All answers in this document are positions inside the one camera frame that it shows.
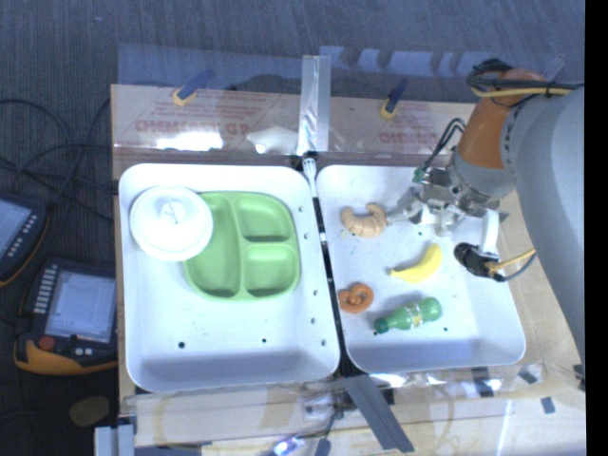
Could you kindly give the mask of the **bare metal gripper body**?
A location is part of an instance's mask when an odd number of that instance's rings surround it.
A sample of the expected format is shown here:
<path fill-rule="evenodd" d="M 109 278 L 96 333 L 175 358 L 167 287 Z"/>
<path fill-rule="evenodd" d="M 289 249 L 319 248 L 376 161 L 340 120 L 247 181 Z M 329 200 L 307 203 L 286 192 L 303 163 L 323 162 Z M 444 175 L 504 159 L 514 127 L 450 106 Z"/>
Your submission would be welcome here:
<path fill-rule="evenodd" d="M 419 201 L 432 212 L 450 212 L 474 218 L 495 212 L 499 219 L 508 218 L 508 213 L 501 208 L 500 199 L 483 195 L 467 185 L 453 167 L 429 167 L 418 172 L 415 179 L 421 186 Z"/>

